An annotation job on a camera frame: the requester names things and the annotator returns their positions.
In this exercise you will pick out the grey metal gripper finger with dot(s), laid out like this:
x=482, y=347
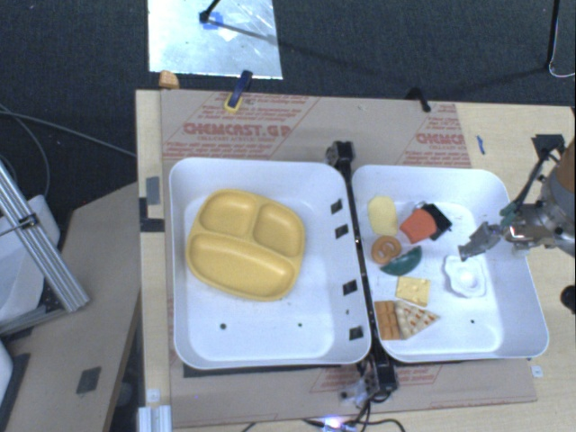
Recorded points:
x=468, y=249
x=488, y=234

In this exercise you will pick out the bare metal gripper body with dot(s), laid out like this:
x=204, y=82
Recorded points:
x=537, y=228

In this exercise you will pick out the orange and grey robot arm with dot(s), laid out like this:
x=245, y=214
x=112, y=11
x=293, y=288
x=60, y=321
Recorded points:
x=566, y=182

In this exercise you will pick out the white toy fried egg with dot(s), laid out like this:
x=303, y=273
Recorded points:
x=465, y=279

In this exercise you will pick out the black toy block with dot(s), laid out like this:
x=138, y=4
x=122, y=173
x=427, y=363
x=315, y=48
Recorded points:
x=440, y=219

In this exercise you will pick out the orange toy carton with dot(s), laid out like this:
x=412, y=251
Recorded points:
x=417, y=227

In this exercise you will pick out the green toy melon slice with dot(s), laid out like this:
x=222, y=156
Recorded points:
x=402, y=266

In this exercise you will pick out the yellow toy cheese slice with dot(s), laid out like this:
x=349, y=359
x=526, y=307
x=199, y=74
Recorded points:
x=412, y=290

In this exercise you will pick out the white plastic tray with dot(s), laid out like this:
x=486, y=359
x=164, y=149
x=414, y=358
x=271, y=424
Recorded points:
x=270, y=331
x=495, y=322

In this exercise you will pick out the toy pizza slice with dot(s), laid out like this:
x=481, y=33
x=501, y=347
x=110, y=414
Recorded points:
x=414, y=318

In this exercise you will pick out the orange toy pretzel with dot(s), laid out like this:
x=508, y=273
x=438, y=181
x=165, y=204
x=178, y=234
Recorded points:
x=380, y=251

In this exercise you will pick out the pale yellow toy potato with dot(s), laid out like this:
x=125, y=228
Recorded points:
x=382, y=216

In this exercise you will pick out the orange toy waffle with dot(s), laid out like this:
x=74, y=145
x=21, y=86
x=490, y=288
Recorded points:
x=387, y=320

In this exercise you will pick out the thin black rod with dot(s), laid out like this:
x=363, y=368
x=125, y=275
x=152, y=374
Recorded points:
x=360, y=250

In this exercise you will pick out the brown cardboard board red print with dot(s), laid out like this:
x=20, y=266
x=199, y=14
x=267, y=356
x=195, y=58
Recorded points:
x=288, y=124

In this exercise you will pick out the yellow divided plate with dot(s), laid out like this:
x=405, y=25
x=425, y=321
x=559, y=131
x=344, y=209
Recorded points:
x=243, y=259

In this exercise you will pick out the orange toy bread piece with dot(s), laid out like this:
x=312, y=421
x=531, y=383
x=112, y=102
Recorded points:
x=168, y=79

